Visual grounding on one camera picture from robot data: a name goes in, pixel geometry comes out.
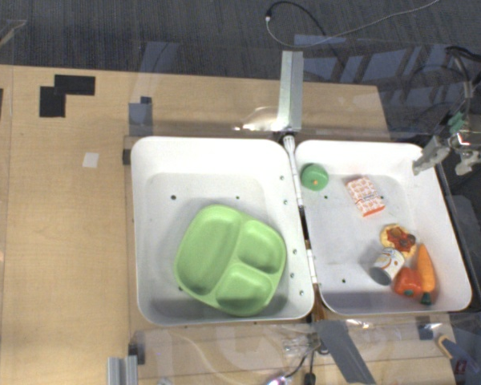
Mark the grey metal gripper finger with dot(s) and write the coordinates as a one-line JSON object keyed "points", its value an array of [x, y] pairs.
{"points": [[431, 155], [469, 160]]}

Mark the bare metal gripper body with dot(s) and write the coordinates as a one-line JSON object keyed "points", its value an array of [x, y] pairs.
{"points": [[479, 139]]}

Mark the orange and white carton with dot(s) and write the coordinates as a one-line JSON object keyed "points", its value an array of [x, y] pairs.
{"points": [[364, 195]]}

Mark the round biscuit with red topping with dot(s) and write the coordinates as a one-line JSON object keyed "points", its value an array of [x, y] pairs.
{"points": [[397, 237]]}

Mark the orange toy carrot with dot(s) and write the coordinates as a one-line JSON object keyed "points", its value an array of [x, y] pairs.
{"points": [[425, 269]]}

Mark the white and orange small can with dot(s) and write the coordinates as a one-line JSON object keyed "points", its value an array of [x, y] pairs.
{"points": [[389, 265]]}

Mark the green round toy fruit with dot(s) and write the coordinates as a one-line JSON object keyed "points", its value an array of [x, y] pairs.
{"points": [[313, 175]]}

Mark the white plastic tray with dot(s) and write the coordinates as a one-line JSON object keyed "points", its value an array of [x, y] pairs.
{"points": [[344, 251], [208, 167]]}

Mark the orange toy bell pepper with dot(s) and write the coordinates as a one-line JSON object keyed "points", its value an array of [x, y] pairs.
{"points": [[407, 282]]}

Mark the green divided plate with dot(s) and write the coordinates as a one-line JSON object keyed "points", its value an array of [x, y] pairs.
{"points": [[208, 255]]}

